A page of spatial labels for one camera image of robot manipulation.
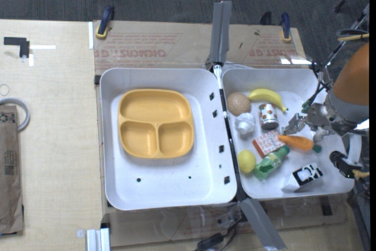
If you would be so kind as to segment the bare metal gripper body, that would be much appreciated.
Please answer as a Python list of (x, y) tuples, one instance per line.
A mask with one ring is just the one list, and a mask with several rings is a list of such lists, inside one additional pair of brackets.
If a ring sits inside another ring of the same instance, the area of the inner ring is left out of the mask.
[(332, 123), (336, 120), (337, 113), (331, 107), (322, 103), (313, 103), (305, 117), (305, 124), (315, 132), (316, 135), (332, 135)]

